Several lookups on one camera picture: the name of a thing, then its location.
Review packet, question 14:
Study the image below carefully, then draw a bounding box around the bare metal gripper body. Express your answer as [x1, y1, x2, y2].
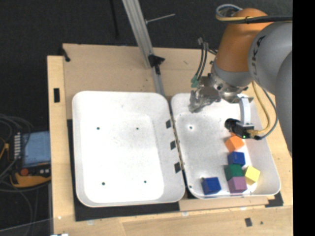
[196, 73, 248, 103]

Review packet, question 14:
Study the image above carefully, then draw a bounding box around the white plastic tray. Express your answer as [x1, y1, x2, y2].
[170, 92, 282, 200]
[71, 90, 186, 208]

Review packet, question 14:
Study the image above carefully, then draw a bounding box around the orange cube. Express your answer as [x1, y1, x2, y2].
[224, 135, 246, 153]

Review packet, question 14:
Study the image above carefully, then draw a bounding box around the blue cube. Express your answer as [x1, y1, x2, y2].
[227, 151, 246, 167]
[201, 177, 221, 196]

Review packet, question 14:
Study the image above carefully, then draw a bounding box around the green cube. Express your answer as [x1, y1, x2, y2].
[223, 164, 245, 181]

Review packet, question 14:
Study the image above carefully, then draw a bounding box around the yellow cube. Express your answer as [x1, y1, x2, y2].
[244, 165, 261, 185]

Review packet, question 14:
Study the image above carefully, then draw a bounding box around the purple cube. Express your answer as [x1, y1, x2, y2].
[227, 176, 248, 194]

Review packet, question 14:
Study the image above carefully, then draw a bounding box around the pale wood board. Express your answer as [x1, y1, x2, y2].
[62, 43, 286, 212]

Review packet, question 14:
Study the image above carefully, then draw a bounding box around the black cylinder on white bracket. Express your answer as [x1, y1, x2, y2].
[224, 96, 255, 140]

